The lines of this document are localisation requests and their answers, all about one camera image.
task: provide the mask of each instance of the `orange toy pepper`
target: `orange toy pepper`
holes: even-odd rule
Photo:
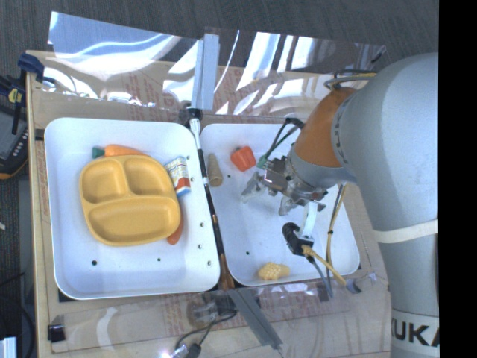
[[[240,171],[248,170],[256,165],[255,156],[249,146],[237,148],[237,150],[230,155],[230,160],[232,160],[232,163],[236,165]]]

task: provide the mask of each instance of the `white tray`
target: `white tray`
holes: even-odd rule
[[[79,178],[92,147],[111,143],[144,151],[162,164],[190,157],[191,192],[180,197],[180,241],[112,247],[89,232]],[[62,118],[45,130],[54,276],[67,296],[86,300],[211,289],[220,274],[212,221],[192,133],[174,123]]]
[[[275,197],[267,192],[251,198],[246,204],[241,202],[241,192],[255,171],[263,175],[263,170],[252,168],[240,172],[230,161],[230,155],[237,147],[249,145],[258,160],[271,146],[281,125],[214,124],[206,126],[201,134],[202,148],[206,160],[209,154],[217,156],[224,182],[219,187],[211,187],[211,195],[230,274],[242,285],[261,286],[271,283],[289,283],[320,277],[312,264],[305,258],[293,255],[286,245],[282,226],[286,222],[301,224],[303,207],[297,207],[287,216],[279,216],[278,209],[282,194]],[[287,155],[299,131],[285,140],[270,156],[281,158]],[[323,258],[332,208],[338,188],[328,190],[322,200],[326,208],[317,214],[312,236],[313,249]],[[340,274],[351,274],[359,266],[359,252],[344,206],[338,213],[332,236],[332,261]],[[280,263],[290,267],[290,275],[276,281],[263,281],[257,271],[266,263]],[[324,266],[318,263],[323,271]]]

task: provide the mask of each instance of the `orange object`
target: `orange object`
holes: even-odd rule
[[[167,242],[171,245],[177,244],[177,242],[180,239],[180,236],[182,235],[183,228],[184,228],[184,219],[183,219],[182,210],[181,210],[179,227],[177,227],[175,232],[167,238]]]
[[[237,148],[236,151],[230,155],[230,160],[237,166],[240,171],[248,170],[256,165],[255,156],[249,146]]]
[[[154,158],[93,160],[81,171],[79,189],[88,228],[104,244],[145,244],[169,237],[180,226],[171,178]]]
[[[331,127],[338,108],[354,92],[356,89],[351,87],[334,89],[320,101],[295,142],[294,150],[298,157],[313,165],[341,167],[333,150]]]
[[[106,147],[94,147],[92,150],[93,159],[97,157],[122,157],[124,155],[146,155],[135,148],[121,145],[107,145]]]

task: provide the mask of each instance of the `yellow plate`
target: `yellow plate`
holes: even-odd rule
[[[80,175],[83,213],[92,235],[108,245],[165,239],[180,222],[171,178],[154,158],[102,157]]]

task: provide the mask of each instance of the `orange toy carrot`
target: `orange toy carrot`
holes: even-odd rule
[[[107,145],[106,147],[93,147],[92,157],[120,157],[122,155],[146,155],[135,148],[121,145]]]
[[[182,211],[180,211],[180,222],[179,222],[179,227],[174,231],[172,235],[170,235],[167,238],[167,242],[171,245],[177,244],[177,242],[180,239],[180,236],[182,235],[182,229],[184,227],[184,219],[182,216]]]

